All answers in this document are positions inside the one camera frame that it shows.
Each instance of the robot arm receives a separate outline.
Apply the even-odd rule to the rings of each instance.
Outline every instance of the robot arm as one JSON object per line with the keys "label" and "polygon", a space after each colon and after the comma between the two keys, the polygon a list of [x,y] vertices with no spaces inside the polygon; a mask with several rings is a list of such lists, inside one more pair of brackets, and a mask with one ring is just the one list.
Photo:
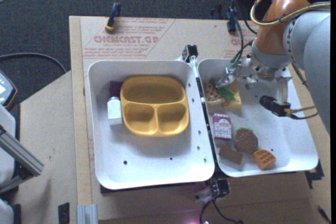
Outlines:
{"label": "robot arm", "polygon": [[273,0],[252,47],[259,76],[269,77],[292,63],[305,71],[307,86],[325,128],[330,133],[330,2]]}

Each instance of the green object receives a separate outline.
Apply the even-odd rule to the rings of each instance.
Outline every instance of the green object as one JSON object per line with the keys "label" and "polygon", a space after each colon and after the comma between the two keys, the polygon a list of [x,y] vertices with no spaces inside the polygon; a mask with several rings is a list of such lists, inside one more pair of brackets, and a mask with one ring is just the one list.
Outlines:
{"label": "green object", "polygon": [[235,95],[235,93],[230,90],[228,87],[220,87],[217,88],[216,87],[216,79],[212,78],[210,79],[209,83],[212,85],[212,87],[214,87],[216,89],[216,91],[226,100],[226,101],[230,101],[233,96]]}

